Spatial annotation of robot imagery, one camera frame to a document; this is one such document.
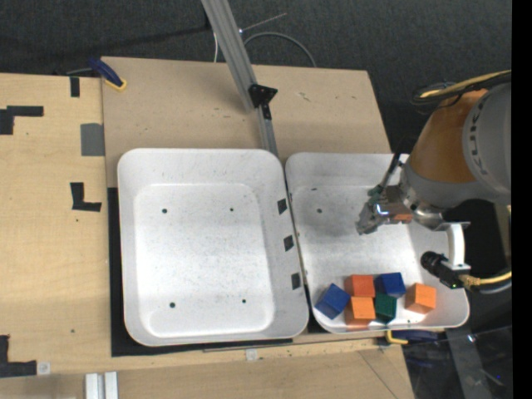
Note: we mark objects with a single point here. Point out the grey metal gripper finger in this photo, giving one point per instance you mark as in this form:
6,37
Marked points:
375,222
363,220

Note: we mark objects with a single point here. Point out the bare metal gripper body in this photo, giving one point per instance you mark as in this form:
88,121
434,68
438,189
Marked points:
397,210

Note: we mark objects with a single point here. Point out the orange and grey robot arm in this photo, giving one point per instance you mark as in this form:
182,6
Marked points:
444,148

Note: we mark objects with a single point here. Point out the white plastic tray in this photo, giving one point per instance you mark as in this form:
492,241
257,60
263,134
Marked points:
332,247
199,256

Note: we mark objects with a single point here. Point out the blue cube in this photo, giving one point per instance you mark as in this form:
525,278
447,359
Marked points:
390,284
332,301

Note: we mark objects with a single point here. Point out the orange cube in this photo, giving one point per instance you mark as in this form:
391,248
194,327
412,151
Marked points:
361,311
420,298
360,285

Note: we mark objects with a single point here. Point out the green cube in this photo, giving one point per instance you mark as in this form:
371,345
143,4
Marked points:
385,305

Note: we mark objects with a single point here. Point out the brown cardboard board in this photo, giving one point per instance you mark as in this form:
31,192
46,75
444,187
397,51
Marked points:
187,110

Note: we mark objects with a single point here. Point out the black cylinder on white bracket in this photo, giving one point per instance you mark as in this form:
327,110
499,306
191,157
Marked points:
451,270

